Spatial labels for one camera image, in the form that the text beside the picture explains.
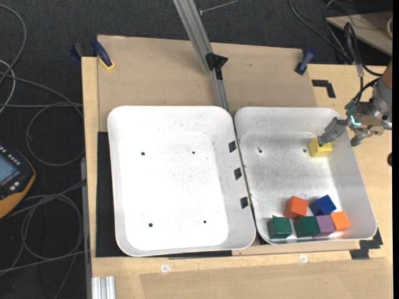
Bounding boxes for green cube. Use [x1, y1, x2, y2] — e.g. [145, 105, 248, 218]
[266, 215, 294, 240]
[293, 216, 320, 239]

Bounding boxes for brown cardboard board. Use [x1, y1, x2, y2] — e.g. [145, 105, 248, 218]
[96, 34, 360, 257]

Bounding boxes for small orange cube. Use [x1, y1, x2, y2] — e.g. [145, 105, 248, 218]
[330, 211, 352, 231]

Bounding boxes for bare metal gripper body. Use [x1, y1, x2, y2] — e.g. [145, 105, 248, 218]
[352, 100, 393, 133]

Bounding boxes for blue cube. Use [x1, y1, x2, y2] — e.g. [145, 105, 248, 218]
[308, 194, 338, 216]

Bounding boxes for white plastic tray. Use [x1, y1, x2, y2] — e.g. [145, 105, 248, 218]
[107, 105, 257, 258]
[233, 106, 378, 246]

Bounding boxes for yellow cube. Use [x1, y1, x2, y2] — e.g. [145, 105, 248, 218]
[308, 136, 334, 158]

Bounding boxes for large orange cube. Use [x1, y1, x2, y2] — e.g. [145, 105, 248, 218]
[283, 195, 309, 221]

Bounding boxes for purple cube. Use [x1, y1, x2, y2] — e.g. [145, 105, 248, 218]
[315, 214, 337, 238]

